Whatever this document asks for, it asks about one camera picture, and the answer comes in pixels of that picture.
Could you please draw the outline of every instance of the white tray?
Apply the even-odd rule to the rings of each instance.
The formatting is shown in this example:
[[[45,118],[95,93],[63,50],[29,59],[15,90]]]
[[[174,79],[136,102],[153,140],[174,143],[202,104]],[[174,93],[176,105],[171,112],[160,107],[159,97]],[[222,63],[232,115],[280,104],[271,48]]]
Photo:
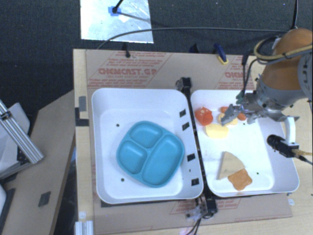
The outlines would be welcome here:
[[[201,169],[186,97],[176,90],[102,88],[92,95],[99,197],[110,204],[190,199],[203,190]],[[183,142],[185,155],[168,184],[152,188],[128,175],[117,163],[116,151],[127,131],[139,121],[154,122]],[[187,156],[195,158],[187,161]],[[193,180],[199,183],[192,186]]]
[[[236,103],[239,91],[199,90],[191,96],[193,110],[205,107],[212,111],[213,123],[221,113],[220,107]],[[270,134],[284,138],[280,123],[270,118],[260,118],[254,124],[238,121],[229,125],[225,139],[209,138],[204,126],[196,120],[201,153],[207,182],[212,192],[220,197],[238,195],[257,195],[279,192],[292,192],[299,186],[299,178],[293,160],[285,158],[267,144]],[[243,191],[237,191],[227,179],[218,180],[223,152],[228,151],[237,156],[246,166],[252,184]]]

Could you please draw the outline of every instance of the black cable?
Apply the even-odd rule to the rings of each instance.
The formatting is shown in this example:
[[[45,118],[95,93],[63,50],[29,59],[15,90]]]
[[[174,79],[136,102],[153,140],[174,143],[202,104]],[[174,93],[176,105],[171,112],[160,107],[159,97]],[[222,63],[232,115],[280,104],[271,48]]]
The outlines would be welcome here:
[[[245,55],[243,55],[243,58],[241,60],[241,65],[243,66],[243,85],[245,85],[246,80],[246,63],[248,61],[248,57],[253,53],[253,50],[250,49],[247,51]]]
[[[262,47],[265,46],[266,44],[268,43],[271,43],[271,42],[275,42],[276,39],[278,39],[279,37],[275,36],[275,37],[270,37],[270,38],[267,38],[265,39],[260,45],[259,47],[257,48],[257,52],[261,55],[268,55],[268,54],[265,54],[263,51],[262,51]]]
[[[199,222],[198,222],[198,224],[197,224],[197,227],[196,227],[196,230],[195,230],[195,232],[194,232],[194,235],[197,235],[197,231],[198,231],[198,228],[199,228],[199,226],[200,226],[200,222],[201,222],[201,218],[199,219]]]
[[[291,25],[290,29],[297,29],[296,23],[297,23],[297,18],[298,18],[298,10],[299,10],[299,0],[295,0],[294,9],[293,9],[292,25]]]
[[[249,68],[248,68],[248,71],[247,71],[247,74],[246,74],[246,78],[245,78],[245,80],[244,80],[244,88],[243,88],[244,94],[245,94],[245,92],[246,92],[246,86],[247,86],[247,84],[248,84],[249,76],[250,76],[250,73],[251,73],[251,67],[252,67],[253,63],[256,62],[257,60],[258,60],[258,59],[254,59],[254,60],[250,63],[250,65],[249,65]]]
[[[191,233],[196,229],[196,231],[198,230],[198,227],[200,225],[200,222],[201,222],[201,218],[198,219],[195,223],[195,225],[193,226],[193,228],[186,234],[186,235],[191,235]]]
[[[103,45],[108,43],[109,41],[122,37],[125,35],[147,32],[147,31],[163,31],[163,30],[234,30],[234,31],[256,31],[256,32],[282,32],[286,33],[287,30],[266,30],[266,29],[242,29],[242,28],[219,28],[219,27],[169,27],[169,28],[154,28],[154,29],[142,29],[142,30],[134,30],[129,32],[124,32],[118,34],[114,37],[109,38],[105,42],[103,42],[97,49],[100,49]]]
[[[300,159],[301,161],[304,161],[304,162],[307,162],[309,163],[310,165],[313,165],[313,163],[310,161],[310,160],[307,160],[305,157],[303,156],[299,156],[298,159]]]

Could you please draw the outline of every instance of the wire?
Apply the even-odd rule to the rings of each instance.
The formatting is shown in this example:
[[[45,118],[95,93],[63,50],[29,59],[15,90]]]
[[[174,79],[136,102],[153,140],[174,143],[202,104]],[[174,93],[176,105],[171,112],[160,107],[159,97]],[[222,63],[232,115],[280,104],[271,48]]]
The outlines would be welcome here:
[[[249,56],[253,53],[253,50],[250,49],[249,51],[247,51],[247,53],[245,55],[243,55],[243,58],[241,60],[241,64],[243,66],[243,85],[245,85],[245,80],[246,80],[246,63],[248,61]]]
[[[313,156],[312,152],[305,152],[305,151],[301,151],[299,149],[293,149],[292,152],[296,155],[296,156]]]
[[[197,233],[198,228],[199,228],[200,222],[201,222],[201,218],[196,221],[193,228],[186,235],[191,235],[191,233],[196,229],[195,232],[193,233],[195,235]]]
[[[256,31],[256,32],[282,32],[286,33],[287,30],[266,30],[266,29],[242,29],[242,28],[219,28],[219,27],[169,27],[169,28],[154,28],[154,29],[142,29],[142,30],[134,30],[134,31],[129,31],[129,32],[124,32],[121,34],[118,34],[116,36],[113,36],[103,42],[97,49],[100,49],[103,45],[108,43],[109,41],[130,35],[130,34],[135,34],[135,33],[141,33],[141,32],[147,32],[147,31],[163,31],[163,30],[234,30],[234,31]]]
[[[285,60],[285,59],[291,59],[295,56],[299,56],[299,55],[303,55],[303,54],[306,54],[306,53],[310,53],[312,52],[312,44],[308,45],[308,46],[305,46],[305,47],[302,47],[302,48],[298,48],[298,49],[295,49],[295,50],[292,50],[292,51],[289,51],[289,52],[285,52],[285,53],[282,53],[282,54],[278,54],[278,55],[274,55],[274,56],[267,56],[267,55],[262,55],[260,54],[260,49],[262,47],[262,45],[267,41],[267,39],[264,39],[262,41],[260,41],[255,47],[254,47],[254,50],[253,50],[253,53],[254,55],[262,60],[262,61],[274,61],[274,62],[280,62],[282,60]]]
[[[250,76],[250,73],[251,73],[252,65],[253,65],[254,62],[256,62],[256,61],[257,61],[257,59],[254,59],[254,60],[250,63],[250,65],[249,65],[249,68],[248,68],[246,77],[245,77],[245,79],[244,79],[244,88],[243,88],[244,94],[245,94],[245,92],[246,92],[246,86],[247,86],[247,84],[248,84],[248,80],[249,80],[249,76]]]
[[[295,0],[291,29],[297,29],[296,23],[298,19],[298,10],[299,10],[299,0]]]
[[[307,160],[305,157],[303,156],[299,156],[298,159],[300,159],[301,161],[304,161],[304,162],[307,162],[309,163],[310,165],[313,165],[313,163],[310,161],[310,160]]]

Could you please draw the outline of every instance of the cracker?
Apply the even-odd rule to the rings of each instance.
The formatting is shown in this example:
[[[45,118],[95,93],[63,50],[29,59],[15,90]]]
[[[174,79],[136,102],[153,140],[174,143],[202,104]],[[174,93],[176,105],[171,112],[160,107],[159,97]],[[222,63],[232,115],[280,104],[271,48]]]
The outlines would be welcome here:
[[[246,169],[241,169],[234,174],[228,176],[228,180],[233,184],[236,190],[243,190],[252,183]]]

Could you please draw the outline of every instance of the divided plate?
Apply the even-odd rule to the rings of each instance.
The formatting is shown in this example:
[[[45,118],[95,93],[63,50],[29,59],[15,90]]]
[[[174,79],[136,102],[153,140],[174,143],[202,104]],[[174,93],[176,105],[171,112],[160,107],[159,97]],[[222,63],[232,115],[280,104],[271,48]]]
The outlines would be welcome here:
[[[148,121],[136,123],[122,140],[116,159],[133,178],[150,187],[166,185],[184,156],[175,135]]]

